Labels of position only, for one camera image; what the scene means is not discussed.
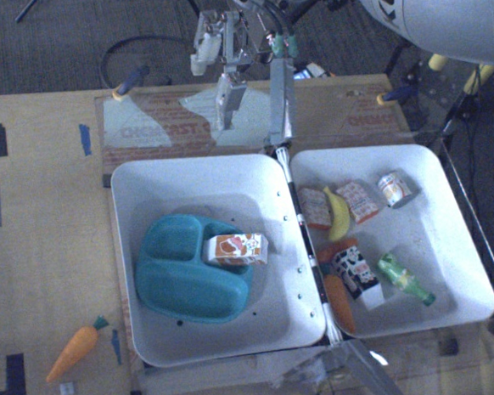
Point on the orange carrot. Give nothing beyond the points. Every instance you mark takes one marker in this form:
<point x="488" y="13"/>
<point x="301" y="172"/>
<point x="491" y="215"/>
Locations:
<point x="340" y="304"/>
<point x="74" y="351"/>

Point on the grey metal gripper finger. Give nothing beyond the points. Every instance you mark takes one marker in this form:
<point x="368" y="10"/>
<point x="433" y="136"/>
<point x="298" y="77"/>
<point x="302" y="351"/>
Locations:
<point x="224" y="104"/>
<point x="237" y="97"/>

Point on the teal divided plate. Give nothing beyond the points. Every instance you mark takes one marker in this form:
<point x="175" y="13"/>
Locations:
<point x="181" y="283"/>

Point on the black and white cow-print carton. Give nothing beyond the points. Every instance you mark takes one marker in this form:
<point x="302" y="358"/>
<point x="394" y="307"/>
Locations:
<point x="357" y="275"/>

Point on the orange and white packet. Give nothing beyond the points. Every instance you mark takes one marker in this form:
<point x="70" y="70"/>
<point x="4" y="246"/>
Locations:
<point x="314" y="208"/>
<point x="359" y="202"/>

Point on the brown cardboard board red print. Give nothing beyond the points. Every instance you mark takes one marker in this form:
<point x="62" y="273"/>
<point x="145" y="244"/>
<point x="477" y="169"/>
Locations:
<point x="330" y="113"/>

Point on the green bottle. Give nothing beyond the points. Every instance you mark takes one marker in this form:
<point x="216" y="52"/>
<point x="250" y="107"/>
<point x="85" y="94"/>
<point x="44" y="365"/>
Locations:
<point x="400" y="276"/>

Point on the white and orange can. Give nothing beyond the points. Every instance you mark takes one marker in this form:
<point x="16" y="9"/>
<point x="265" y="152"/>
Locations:
<point x="393" y="189"/>

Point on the red-orange sausage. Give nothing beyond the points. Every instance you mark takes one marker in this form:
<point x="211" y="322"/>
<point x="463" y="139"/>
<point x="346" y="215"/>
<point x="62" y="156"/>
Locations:
<point x="332" y="249"/>

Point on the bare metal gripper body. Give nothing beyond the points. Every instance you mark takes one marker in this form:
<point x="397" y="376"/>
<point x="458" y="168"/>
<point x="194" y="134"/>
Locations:
<point x="234" y="40"/>

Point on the orange and white carton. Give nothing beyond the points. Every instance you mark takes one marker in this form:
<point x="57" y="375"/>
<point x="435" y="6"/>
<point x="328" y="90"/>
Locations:
<point x="234" y="251"/>

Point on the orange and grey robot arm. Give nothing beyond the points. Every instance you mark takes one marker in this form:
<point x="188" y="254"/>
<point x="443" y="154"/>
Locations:
<point x="440" y="6"/>

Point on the small grey cube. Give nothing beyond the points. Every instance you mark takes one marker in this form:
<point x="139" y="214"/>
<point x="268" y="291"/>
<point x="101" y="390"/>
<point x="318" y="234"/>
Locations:
<point x="67" y="389"/>

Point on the white plastic tray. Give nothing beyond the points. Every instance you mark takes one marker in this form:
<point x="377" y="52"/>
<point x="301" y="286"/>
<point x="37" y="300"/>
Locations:
<point x="441" y="228"/>
<point x="211" y="178"/>

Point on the yellow banana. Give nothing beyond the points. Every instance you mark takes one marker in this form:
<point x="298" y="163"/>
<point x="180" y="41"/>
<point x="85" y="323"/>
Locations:
<point x="340" y="217"/>

